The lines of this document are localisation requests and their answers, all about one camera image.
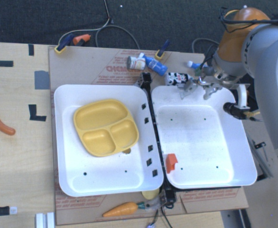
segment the white plastic tray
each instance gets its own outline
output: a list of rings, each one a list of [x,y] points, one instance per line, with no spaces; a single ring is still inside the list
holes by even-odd
[[[138,127],[131,152],[95,157],[73,123],[77,108],[104,99],[125,104]],[[132,85],[63,85],[54,94],[59,184],[73,197],[155,190],[163,183],[156,137],[144,91]]]
[[[164,161],[174,153],[178,163],[167,174],[179,189],[251,185],[257,172],[242,122],[223,110],[235,102],[223,88],[208,100],[197,88],[183,100],[177,86],[152,91]]]

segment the yellow divided plate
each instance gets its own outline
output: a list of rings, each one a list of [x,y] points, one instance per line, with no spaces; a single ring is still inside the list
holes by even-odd
[[[98,157],[125,151],[139,139],[132,115],[115,99],[78,108],[74,113],[74,125],[86,150]]]

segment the cardboard sheet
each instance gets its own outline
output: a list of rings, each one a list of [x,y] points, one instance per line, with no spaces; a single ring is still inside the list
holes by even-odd
[[[145,198],[140,192],[77,198],[67,196],[60,189],[56,159],[54,91],[65,84],[133,85],[137,82],[142,71],[128,70],[126,61],[128,56],[138,57],[141,52],[144,52],[148,57],[153,57],[156,51],[68,47],[64,53],[58,55],[55,53],[54,47],[49,47],[57,225],[153,217],[155,214],[152,210],[138,210],[134,215],[127,217],[103,218],[102,213],[117,205],[127,201],[140,202],[144,201]],[[187,73],[186,64],[188,61],[200,63],[203,59],[202,54],[166,52],[161,62],[168,67],[168,72]],[[163,77],[149,69],[145,69],[145,71],[150,72],[153,78],[152,89],[164,84]],[[177,192],[176,195],[177,202],[173,209],[166,209],[167,215],[248,207],[243,188],[194,190]]]

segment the orange carrot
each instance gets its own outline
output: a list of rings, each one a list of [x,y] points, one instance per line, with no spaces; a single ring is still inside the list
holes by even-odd
[[[138,205],[134,202],[127,202],[121,204],[103,214],[103,217],[112,217],[120,215],[131,215],[135,213],[138,209]]]

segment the wooden table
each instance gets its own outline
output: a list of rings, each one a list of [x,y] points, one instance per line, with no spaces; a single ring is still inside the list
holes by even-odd
[[[16,215],[0,216],[0,227],[35,227],[35,214],[55,212],[54,164],[49,89],[35,89],[34,72],[48,71],[48,46],[0,43],[0,61],[13,61],[13,67],[0,66],[0,118],[16,129],[14,136],[0,132],[0,207],[17,207]],[[28,105],[37,105],[37,115],[46,121],[30,121]],[[68,225],[66,228],[146,227],[151,218],[106,223]],[[222,228],[217,212],[169,216],[173,227]],[[164,218],[158,228],[168,227]]]

